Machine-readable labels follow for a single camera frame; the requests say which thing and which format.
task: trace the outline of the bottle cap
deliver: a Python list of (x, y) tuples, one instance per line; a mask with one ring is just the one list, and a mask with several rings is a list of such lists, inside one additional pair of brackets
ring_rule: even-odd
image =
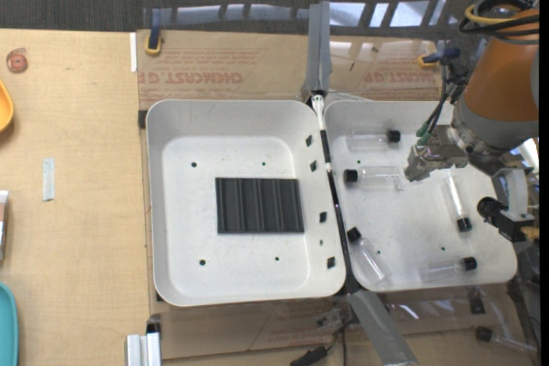
[(472, 256), (468, 256), (467, 258), (462, 258), (462, 261), (463, 261), (463, 264), (465, 265), (466, 272), (474, 270), (477, 267), (477, 260), (475, 260)]
[(354, 242), (360, 240), (360, 238), (362, 238), (362, 234), (360, 233), (360, 231), (356, 227), (354, 227), (354, 228), (350, 229), (349, 231), (347, 231), (347, 238), (348, 238), (350, 243), (354, 243)]
[(467, 232), (473, 229), (471, 226), (471, 220), (468, 217), (462, 217), (455, 221), (457, 223), (457, 228), (460, 232)]
[(390, 129), (387, 132), (388, 143), (398, 143), (401, 141), (401, 132), (396, 129)]
[(474, 330), (474, 336), (477, 340), (482, 340), (483, 342), (489, 342), (492, 340), (493, 331), (487, 327), (476, 327)]
[(356, 183), (359, 180), (359, 172), (357, 170), (344, 170), (343, 180), (346, 183)]

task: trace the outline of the black connector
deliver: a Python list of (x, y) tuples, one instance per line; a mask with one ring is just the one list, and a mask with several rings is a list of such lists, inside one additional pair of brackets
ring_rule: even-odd
[(326, 351), (326, 348), (324, 348), (324, 346), (319, 346), (313, 351), (307, 351), (302, 357), (293, 360), (290, 363), (290, 366), (309, 366), (322, 360), (327, 355), (328, 351)]

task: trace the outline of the wooden table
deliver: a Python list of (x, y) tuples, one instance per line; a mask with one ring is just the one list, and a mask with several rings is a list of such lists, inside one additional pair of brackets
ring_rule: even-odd
[[(0, 281), (14, 293), (20, 365), (123, 365), (143, 333), (148, 270), (136, 74), (127, 33), (0, 30), (0, 57), (27, 48), (28, 69), (0, 78), (15, 120), (0, 134), (0, 189), (10, 224)], [(55, 159), (55, 199), (42, 201), (42, 161)], [(508, 310), (510, 320), (513, 309)], [(529, 364), (471, 340), (471, 331), (407, 336), (421, 364)], [(169, 364), (289, 364), (304, 348)], [(350, 364), (379, 364), (352, 342)], [(324, 364), (341, 364), (341, 348)]]

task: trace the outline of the white tape strip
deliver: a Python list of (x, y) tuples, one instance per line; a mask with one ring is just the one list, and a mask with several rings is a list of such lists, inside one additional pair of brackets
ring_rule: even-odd
[(55, 198), (55, 159), (47, 158), (42, 161), (42, 201)]
[(131, 71), (137, 71), (137, 36), (136, 33), (130, 33), (130, 57)]

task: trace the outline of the blue clamp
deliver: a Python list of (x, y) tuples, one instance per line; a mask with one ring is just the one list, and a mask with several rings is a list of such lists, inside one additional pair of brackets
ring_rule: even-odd
[(152, 9), (151, 33), (145, 41), (145, 52), (150, 56), (160, 54), (162, 38), (160, 37), (160, 9)]
[(418, 64), (422, 68), (430, 68), (441, 60), (447, 61), (458, 58), (462, 54), (457, 47), (447, 47), (442, 52), (435, 52), (425, 56), (418, 57)]

